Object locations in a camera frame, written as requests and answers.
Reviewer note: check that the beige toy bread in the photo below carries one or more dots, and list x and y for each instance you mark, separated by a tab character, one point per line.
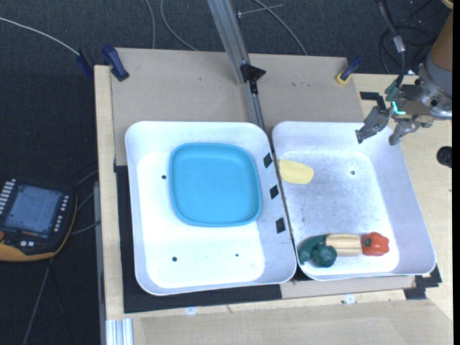
344	244

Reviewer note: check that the black cylinder on white bracket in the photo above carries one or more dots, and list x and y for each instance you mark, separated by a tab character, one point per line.
445	156

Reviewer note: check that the white plastic tray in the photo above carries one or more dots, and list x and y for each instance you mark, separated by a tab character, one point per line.
201	257
334	203

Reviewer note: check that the brown cardboard board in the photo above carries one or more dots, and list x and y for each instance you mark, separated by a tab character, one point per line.
187	92

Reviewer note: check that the yellow toy food slice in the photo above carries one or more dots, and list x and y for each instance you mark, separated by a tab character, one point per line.
295	172

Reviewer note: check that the blue plate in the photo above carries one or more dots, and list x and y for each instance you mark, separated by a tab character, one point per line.
215	185

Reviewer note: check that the green broccoli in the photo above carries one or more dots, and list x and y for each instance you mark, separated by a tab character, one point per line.
321	255

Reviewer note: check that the thin grey rod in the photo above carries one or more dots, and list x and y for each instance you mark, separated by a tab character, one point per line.
256	108

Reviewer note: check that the red bell pepper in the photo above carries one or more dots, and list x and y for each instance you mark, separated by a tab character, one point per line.
375	244

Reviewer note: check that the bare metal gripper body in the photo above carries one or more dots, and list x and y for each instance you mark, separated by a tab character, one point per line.
417	106

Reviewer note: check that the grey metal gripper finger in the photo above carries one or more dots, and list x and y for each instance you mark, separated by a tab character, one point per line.
373	122
400	131

